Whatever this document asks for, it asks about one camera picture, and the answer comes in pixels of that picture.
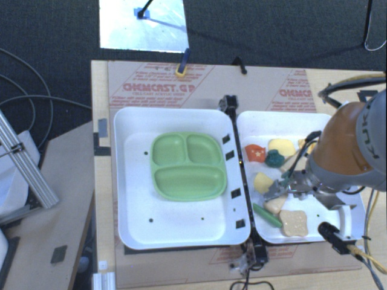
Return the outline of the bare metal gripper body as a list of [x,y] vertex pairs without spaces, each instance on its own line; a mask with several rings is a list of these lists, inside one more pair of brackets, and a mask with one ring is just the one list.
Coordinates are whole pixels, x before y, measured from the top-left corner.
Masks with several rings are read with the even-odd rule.
[[338,210],[345,203],[338,197],[338,191],[323,184],[314,174],[306,170],[294,171],[287,182],[286,189],[299,199],[312,195],[328,210]]

